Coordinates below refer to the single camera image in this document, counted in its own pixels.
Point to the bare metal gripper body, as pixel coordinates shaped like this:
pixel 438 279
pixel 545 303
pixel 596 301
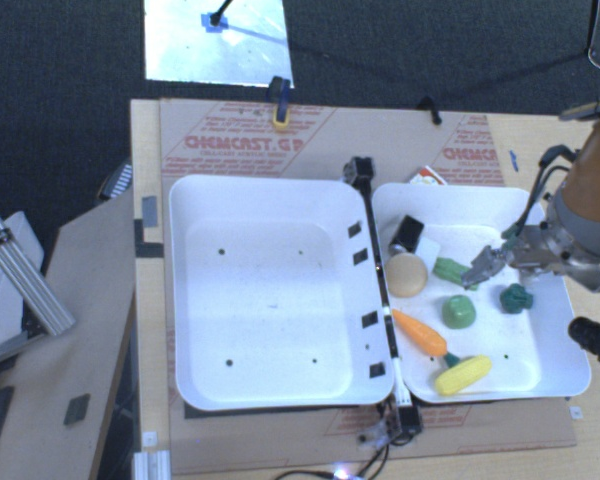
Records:
pixel 540 250

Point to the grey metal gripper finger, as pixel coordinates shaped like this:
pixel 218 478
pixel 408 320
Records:
pixel 475 274
pixel 489 257

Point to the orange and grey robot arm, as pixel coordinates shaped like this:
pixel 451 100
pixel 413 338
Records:
pixel 592 178

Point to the light green vegetable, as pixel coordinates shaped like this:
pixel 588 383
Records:
pixel 449 269

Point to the green bell pepper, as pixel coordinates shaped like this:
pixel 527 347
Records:
pixel 458 312

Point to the dark green broccoli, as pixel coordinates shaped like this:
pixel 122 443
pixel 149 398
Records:
pixel 515 299

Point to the black box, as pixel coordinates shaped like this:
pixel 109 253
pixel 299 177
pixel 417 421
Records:
pixel 408 234

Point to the white plastic tray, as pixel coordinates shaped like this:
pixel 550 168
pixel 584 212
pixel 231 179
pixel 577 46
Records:
pixel 270 293
pixel 505 348

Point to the orange carrot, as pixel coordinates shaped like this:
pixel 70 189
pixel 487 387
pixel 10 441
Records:
pixel 420 335

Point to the thin black and white rod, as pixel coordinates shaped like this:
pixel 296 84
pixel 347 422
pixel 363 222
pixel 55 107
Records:
pixel 383 295

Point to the yellow corn cob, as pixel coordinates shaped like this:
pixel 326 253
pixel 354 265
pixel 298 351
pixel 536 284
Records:
pixel 464 374

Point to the white and red packet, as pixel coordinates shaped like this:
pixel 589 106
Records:
pixel 427 177

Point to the brown cardboard board red print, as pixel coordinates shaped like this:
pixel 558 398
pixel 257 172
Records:
pixel 300 138

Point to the black cylinder on white bracket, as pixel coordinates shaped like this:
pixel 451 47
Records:
pixel 592 338

